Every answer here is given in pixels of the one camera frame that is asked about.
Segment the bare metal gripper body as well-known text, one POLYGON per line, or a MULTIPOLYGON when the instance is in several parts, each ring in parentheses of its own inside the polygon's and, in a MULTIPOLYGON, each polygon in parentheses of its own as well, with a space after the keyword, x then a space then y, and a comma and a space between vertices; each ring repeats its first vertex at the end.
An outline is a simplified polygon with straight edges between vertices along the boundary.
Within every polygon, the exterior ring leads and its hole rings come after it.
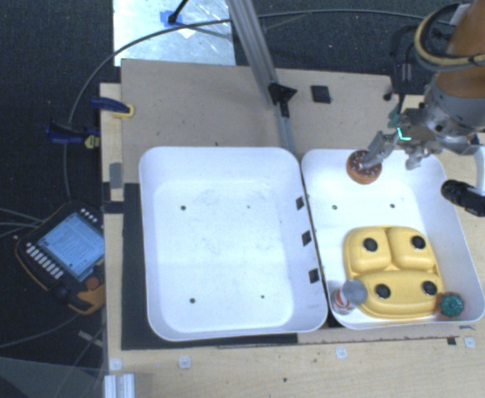
POLYGON ((481 146, 475 130, 457 123, 436 105, 398 109, 392 115, 392 128, 396 131, 396 143, 403 148, 476 151, 481 146))

